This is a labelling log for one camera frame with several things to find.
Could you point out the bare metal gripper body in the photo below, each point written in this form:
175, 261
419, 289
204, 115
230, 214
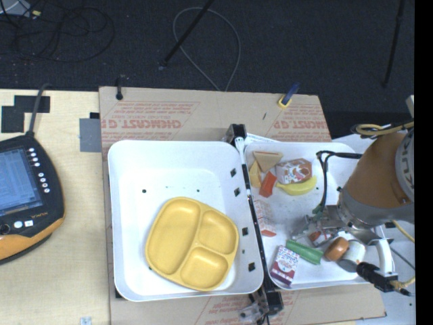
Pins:
341, 220

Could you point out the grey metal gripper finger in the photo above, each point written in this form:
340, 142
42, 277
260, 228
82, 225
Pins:
312, 220
300, 231

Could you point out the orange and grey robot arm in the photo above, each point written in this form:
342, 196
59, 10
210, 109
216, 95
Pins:
375, 181

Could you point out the small red and white packet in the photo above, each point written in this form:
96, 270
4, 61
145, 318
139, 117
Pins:
318, 238

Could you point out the green celery stick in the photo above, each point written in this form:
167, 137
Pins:
304, 252

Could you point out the white plastic tray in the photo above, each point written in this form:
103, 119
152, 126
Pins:
176, 161
287, 212

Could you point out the brown doughnut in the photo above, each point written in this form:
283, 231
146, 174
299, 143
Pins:
336, 249

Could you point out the yellow banana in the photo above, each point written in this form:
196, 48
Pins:
297, 188

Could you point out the white can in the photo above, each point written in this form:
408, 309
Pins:
353, 254

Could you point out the red and white box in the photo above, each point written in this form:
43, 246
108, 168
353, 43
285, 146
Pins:
285, 266

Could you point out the white and orange tall carton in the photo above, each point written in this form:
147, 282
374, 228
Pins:
264, 217

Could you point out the thin black and white rod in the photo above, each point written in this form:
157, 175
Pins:
252, 205

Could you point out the orange-red wedge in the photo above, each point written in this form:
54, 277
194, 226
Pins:
268, 185

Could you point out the yellow cheese wedge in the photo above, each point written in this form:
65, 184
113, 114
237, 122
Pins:
255, 176

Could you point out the tan triangle sandwich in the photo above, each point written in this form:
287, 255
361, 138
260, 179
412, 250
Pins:
265, 160

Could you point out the yellow divided plate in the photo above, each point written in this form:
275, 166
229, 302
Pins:
189, 242

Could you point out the brown cardboard board red print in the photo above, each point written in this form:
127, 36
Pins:
203, 113

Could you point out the black cylinder on white bracket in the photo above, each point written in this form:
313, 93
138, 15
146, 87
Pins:
375, 273

